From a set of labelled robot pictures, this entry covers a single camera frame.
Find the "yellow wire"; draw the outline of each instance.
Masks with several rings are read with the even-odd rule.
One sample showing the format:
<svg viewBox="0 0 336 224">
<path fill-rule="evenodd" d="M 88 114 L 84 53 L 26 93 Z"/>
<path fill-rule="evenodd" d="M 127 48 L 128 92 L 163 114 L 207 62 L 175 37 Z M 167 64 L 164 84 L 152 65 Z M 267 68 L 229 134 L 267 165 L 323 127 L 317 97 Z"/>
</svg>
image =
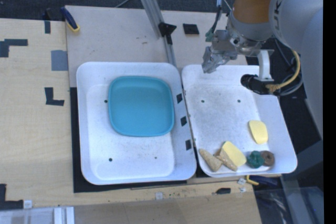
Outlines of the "yellow wire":
<svg viewBox="0 0 336 224">
<path fill-rule="evenodd" d="M 276 90 L 279 90 L 280 88 L 284 87 L 284 86 L 287 86 L 288 84 L 292 83 L 294 81 L 294 79 L 297 78 L 297 76 L 299 75 L 299 72 L 300 72 L 300 67 L 301 67 L 301 64 L 300 64 L 300 57 L 298 55 L 298 53 L 294 50 L 292 50 L 294 56 L 295 56 L 295 59 L 296 59 L 296 70 L 295 70 L 295 73 L 294 75 L 287 81 L 281 83 L 281 84 L 268 84 L 266 85 L 266 88 L 269 89 L 270 92 L 275 92 Z"/>
</svg>

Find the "black bracket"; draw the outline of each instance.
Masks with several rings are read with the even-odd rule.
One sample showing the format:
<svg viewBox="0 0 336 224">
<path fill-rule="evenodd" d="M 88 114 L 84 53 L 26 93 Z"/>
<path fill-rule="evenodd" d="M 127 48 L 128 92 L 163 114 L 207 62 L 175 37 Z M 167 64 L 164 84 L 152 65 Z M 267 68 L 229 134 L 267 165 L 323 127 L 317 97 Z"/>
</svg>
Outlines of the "black bracket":
<svg viewBox="0 0 336 224">
<path fill-rule="evenodd" d="M 166 36 L 167 42 L 170 45 L 173 45 L 171 34 L 175 29 L 176 29 L 176 25 L 169 25 L 163 22 L 159 23 L 160 33 L 163 37 Z"/>
</svg>

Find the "white tray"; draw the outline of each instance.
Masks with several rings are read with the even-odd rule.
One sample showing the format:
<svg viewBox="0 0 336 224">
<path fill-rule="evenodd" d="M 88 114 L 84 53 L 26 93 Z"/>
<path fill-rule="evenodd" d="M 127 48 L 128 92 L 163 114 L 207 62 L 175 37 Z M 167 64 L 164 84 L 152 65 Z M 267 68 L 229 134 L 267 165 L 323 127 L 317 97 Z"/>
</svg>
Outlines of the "white tray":
<svg viewBox="0 0 336 224">
<path fill-rule="evenodd" d="M 155 137 L 118 134 L 109 120 L 108 89 L 121 76 L 165 81 L 174 100 L 171 132 Z M 196 171 L 181 77 L 169 63 L 86 62 L 77 70 L 80 158 L 83 176 L 95 185 L 186 180 Z"/>
<path fill-rule="evenodd" d="M 297 167 L 297 158 L 277 97 L 258 95 L 240 84 L 244 74 L 259 74 L 258 66 L 219 66 L 213 73 L 203 73 L 201 65 L 182 70 L 187 110 L 197 148 L 199 164 L 211 177 L 285 174 Z M 269 140 L 258 145 L 249 129 L 249 120 L 266 124 Z M 203 148 L 214 154 L 225 141 L 231 141 L 245 156 L 268 150 L 275 155 L 272 167 L 251 168 L 244 164 L 237 172 L 222 166 L 213 172 L 200 156 Z"/>
</svg>

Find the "green object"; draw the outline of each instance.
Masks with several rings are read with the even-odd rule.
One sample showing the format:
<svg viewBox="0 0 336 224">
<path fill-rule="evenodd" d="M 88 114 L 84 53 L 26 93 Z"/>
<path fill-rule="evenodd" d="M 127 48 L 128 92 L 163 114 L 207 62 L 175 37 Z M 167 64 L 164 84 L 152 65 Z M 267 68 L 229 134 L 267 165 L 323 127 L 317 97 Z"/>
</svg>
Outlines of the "green object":
<svg viewBox="0 0 336 224">
<path fill-rule="evenodd" d="M 211 42 L 214 33 L 212 33 L 212 28 L 205 34 L 205 42 Z"/>
<path fill-rule="evenodd" d="M 259 151 L 252 151 L 251 154 L 246 159 L 247 164 L 252 168 L 259 168 L 265 162 L 265 160 L 261 156 L 261 152 Z"/>
</svg>

